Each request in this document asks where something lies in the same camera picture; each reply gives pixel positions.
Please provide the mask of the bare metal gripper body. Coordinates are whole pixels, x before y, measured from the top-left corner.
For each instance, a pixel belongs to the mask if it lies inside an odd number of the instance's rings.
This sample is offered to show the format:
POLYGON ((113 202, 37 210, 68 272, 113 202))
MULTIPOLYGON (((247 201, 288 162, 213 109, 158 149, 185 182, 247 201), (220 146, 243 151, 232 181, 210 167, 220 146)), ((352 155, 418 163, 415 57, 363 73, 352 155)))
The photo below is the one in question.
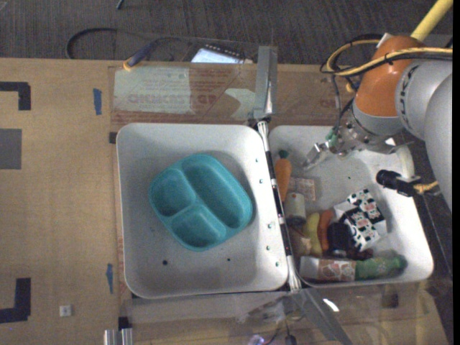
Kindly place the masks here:
POLYGON ((388 155, 394 153, 396 148, 387 142, 388 139, 387 136, 367 131, 355 121, 345 120, 334 126, 326 135, 326 145, 330 152, 339 156, 364 150, 388 155))

